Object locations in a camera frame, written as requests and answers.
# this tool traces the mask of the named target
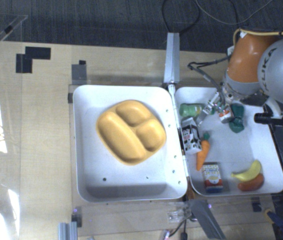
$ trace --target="yellow banana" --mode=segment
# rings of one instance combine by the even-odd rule
[[[256,178],[261,172],[262,165],[258,160],[252,162],[250,168],[241,173],[232,173],[231,176],[239,179],[241,182],[248,182]]]

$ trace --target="tan sectioned plate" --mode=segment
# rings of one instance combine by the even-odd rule
[[[137,100],[120,102],[102,113],[96,131],[110,153],[125,165],[145,161],[166,142],[162,124]]]

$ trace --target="green bottle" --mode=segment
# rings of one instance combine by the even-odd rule
[[[179,107],[179,114],[183,117],[196,117],[198,116],[203,110],[204,104],[181,104]]]

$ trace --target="wooden surface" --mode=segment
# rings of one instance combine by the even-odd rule
[[[165,51],[126,49],[93,46],[71,46],[40,43],[3,42],[0,44],[0,54],[10,50],[10,67],[15,66],[15,53],[24,53],[25,46],[50,47],[50,60],[33,60],[32,74],[23,74],[21,86],[21,147],[20,147],[20,234],[21,240],[54,240],[58,239],[58,223],[69,223],[73,210],[72,200],[72,163],[71,163],[71,133],[68,92],[71,82],[72,64],[79,60],[87,63],[87,74],[92,81],[102,80],[110,83],[115,80],[143,83],[158,82],[164,75]],[[187,63],[199,60],[210,61],[221,58],[223,54],[181,52],[181,79],[195,85],[207,85],[200,75],[189,71]],[[207,72],[216,80],[221,80],[227,63],[215,65]],[[249,202],[233,200],[216,200],[213,202],[213,213],[227,239],[275,239],[272,226],[267,223],[262,213],[252,212]],[[271,200],[265,199],[263,207],[269,208]],[[138,206],[135,208],[137,218],[147,220]],[[98,217],[99,206],[91,206],[89,215]],[[95,240],[157,240],[161,230],[148,232],[127,232],[120,234],[105,234],[107,223],[102,216],[96,220],[94,230],[98,232]],[[113,231],[127,227],[120,225],[124,220],[112,221]],[[190,225],[188,239],[206,239],[198,222]],[[86,240],[88,235],[81,236]],[[176,234],[172,239],[179,239]]]

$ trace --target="white tray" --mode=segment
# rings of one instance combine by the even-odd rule
[[[96,121],[125,100],[146,105],[166,131],[165,145],[137,165],[120,163],[103,145]],[[82,85],[73,93],[77,187],[88,202],[177,199],[187,189],[172,99],[160,87]]]
[[[207,87],[182,87],[176,91],[176,105],[183,103],[207,103],[216,89]],[[196,156],[188,155],[187,163],[193,188],[204,196],[240,196],[279,193],[283,190],[283,169],[268,125],[254,122],[255,113],[262,113],[262,107],[246,105],[244,111],[245,129],[234,133],[228,124],[222,124],[215,115],[209,115],[199,128],[200,136],[210,134],[210,150],[206,162],[217,162],[223,180],[221,193],[207,194],[201,171],[196,170]],[[239,181],[231,177],[233,172],[248,169],[258,159],[262,165],[265,181],[256,191],[242,192],[237,188]]]

